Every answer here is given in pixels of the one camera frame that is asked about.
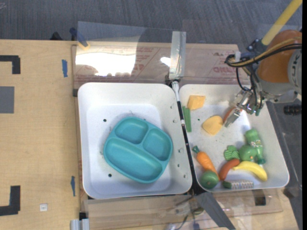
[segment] blue plate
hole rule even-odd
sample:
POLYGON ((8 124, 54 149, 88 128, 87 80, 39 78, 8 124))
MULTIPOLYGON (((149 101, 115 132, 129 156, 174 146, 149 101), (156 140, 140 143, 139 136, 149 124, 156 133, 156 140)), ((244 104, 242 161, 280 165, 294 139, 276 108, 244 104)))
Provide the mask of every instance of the blue plate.
POLYGON ((108 136, 103 154, 107 163, 126 177, 152 183, 163 174, 172 151, 167 133, 143 119, 126 117, 108 136))

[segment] yellow tube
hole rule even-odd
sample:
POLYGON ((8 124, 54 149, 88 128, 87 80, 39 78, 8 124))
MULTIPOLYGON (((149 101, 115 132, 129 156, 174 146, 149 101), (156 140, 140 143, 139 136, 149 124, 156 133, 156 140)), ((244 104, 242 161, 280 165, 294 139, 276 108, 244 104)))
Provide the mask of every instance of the yellow tube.
POLYGON ((272 39, 279 33, 282 27, 287 23, 287 21, 291 18, 291 16, 299 8, 299 6, 301 6, 302 3, 303 3, 303 0, 292 0, 289 3, 288 7, 279 16, 275 24, 270 28, 270 30, 262 38, 261 42, 264 45, 269 45, 272 39))

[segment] white square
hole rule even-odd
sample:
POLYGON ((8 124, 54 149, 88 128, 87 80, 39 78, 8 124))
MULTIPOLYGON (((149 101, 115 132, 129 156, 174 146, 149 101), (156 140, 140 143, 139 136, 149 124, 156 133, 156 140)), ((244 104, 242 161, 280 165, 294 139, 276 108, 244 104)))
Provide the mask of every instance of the white square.
POLYGON ((48 204, 39 205, 39 211, 47 211, 47 210, 48 210, 48 204))

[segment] yellow banana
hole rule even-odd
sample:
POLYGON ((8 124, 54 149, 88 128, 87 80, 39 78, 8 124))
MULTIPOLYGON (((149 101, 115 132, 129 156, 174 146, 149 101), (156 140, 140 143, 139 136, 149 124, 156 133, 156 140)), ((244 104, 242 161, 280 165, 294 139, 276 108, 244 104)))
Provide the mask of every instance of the yellow banana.
POLYGON ((259 179, 263 181, 268 180, 268 175, 265 170, 258 165, 257 163, 250 162, 250 161, 242 161, 238 166, 233 167, 233 170, 247 170, 253 172, 259 179))

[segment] wooden surface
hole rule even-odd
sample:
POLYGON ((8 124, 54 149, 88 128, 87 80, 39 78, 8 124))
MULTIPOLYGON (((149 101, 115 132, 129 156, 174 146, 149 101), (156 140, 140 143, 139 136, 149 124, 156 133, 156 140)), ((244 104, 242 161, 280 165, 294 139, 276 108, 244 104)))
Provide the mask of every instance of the wooden surface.
MULTIPOLYGON (((21 74, 0 62, 0 86, 15 87, 14 114, 0 114, 0 206, 10 186, 21 186, 18 215, 1 216, 0 229, 69 229, 79 217, 80 190, 72 96, 71 46, 66 41, 0 40, 1 55, 18 55, 21 74), (63 76, 62 59, 68 63, 63 76), (71 177, 75 178, 75 196, 71 177), (47 203, 48 211, 40 212, 47 203)), ((237 229, 297 229, 289 200, 278 192, 281 211, 231 218, 237 229)), ((215 227, 206 220, 206 228, 215 227)), ((158 230, 157 226, 137 229, 158 230)))

